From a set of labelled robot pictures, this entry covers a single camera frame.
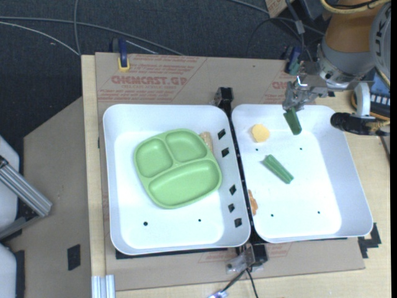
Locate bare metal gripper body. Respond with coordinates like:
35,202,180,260
285,59,358,102

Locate dark green toy stick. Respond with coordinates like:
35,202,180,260
283,107,303,136

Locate yellow round toy biscuit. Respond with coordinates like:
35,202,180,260
251,124,271,143

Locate light green toy stick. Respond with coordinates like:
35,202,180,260
262,154,295,185

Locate beige toy biscuit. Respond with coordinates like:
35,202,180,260
198,131,216,153

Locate brown cardboard board red print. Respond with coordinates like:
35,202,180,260
94,52,367,292

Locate white plastic tray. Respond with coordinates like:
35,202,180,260
231,103,374,245
102,103,252,256

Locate orange toy food piece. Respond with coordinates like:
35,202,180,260
247,189,260,216

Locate green divided plate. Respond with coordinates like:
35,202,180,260
133,128,223,210

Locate black cylinder on white bracket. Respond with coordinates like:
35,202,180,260
329,82,377,135

